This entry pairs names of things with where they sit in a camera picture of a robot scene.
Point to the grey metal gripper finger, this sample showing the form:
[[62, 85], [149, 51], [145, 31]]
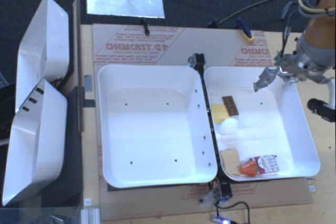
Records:
[[288, 82], [265, 79]]

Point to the white egg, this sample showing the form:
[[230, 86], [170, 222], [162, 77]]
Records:
[[229, 126]]

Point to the orange carrot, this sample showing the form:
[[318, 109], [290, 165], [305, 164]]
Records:
[[249, 168]]

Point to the black cylinder on white bracket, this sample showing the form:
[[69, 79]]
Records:
[[319, 108]]

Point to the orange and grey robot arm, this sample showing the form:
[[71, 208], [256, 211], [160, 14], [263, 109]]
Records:
[[319, 31]]

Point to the brown cardboard board, red print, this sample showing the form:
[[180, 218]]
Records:
[[215, 44]]

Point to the brown chocolate bar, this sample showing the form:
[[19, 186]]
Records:
[[230, 105]]

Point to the white plastic tray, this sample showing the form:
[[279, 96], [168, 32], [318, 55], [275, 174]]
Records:
[[262, 128], [152, 133]]

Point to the thin black rod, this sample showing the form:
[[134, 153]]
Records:
[[209, 112]]

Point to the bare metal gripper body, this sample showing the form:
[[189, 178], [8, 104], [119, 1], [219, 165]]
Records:
[[302, 66]]

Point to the yellow cheese slice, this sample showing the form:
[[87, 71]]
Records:
[[218, 114]]

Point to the red and white packet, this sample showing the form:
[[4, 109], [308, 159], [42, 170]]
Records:
[[267, 164]]

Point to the tan bread slice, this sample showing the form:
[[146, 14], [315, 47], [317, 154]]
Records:
[[230, 161]]

